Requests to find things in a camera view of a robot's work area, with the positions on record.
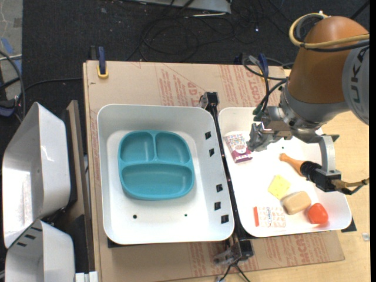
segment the black hole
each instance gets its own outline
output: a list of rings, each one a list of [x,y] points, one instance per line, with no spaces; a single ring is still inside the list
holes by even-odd
[[[221,209],[221,202],[214,203],[214,211]]]
[[[39,232],[42,231],[42,229],[39,229],[39,228],[36,228],[36,227],[31,227],[31,229],[33,229],[33,230],[35,230],[35,231],[39,231]]]
[[[229,216],[228,215],[222,215],[221,216],[221,223],[227,223],[229,220]]]
[[[36,237],[30,234],[25,235],[26,238],[34,240]]]

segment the toy tomato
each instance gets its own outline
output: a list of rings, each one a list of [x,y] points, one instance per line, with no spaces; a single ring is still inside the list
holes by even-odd
[[[328,213],[322,204],[313,204],[308,210],[308,218],[312,224],[326,223],[328,221]]]

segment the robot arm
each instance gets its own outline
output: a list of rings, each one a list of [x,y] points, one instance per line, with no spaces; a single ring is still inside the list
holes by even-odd
[[[299,42],[294,37],[295,28],[310,16],[322,20],[310,30],[304,43]],[[316,131],[348,110],[369,124],[369,38],[365,28],[341,16],[309,14],[296,20],[290,28],[290,39],[301,48],[279,106],[268,106],[256,116],[260,123],[252,124],[249,149],[259,152],[270,143],[293,136],[306,143],[318,143],[322,166],[313,171],[319,172],[321,182],[313,180],[316,174],[308,174],[307,178],[324,191],[338,190],[333,183],[341,177],[335,169],[333,145],[338,135],[318,135]]]

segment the blue plate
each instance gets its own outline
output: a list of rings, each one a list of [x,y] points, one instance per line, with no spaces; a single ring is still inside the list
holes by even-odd
[[[192,156],[178,134],[139,130],[119,144],[119,175],[125,193],[140,200],[176,199],[194,183]]]

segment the cardboard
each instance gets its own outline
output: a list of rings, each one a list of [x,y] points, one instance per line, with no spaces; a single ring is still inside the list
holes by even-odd
[[[201,95],[210,91],[219,94],[220,109],[255,106],[265,93],[263,80],[239,65],[142,62],[107,62],[109,77],[100,79],[97,65],[97,61],[87,61],[83,72],[95,264],[100,280],[155,282],[222,275],[227,266],[215,265],[213,257],[225,250],[224,242],[109,248],[103,229],[96,116],[111,103],[197,106]],[[271,67],[270,76],[284,77],[284,71]],[[279,97],[275,91],[269,104],[277,105]],[[239,264],[243,271],[344,260],[336,231],[254,239],[252,245],[255,255]]]

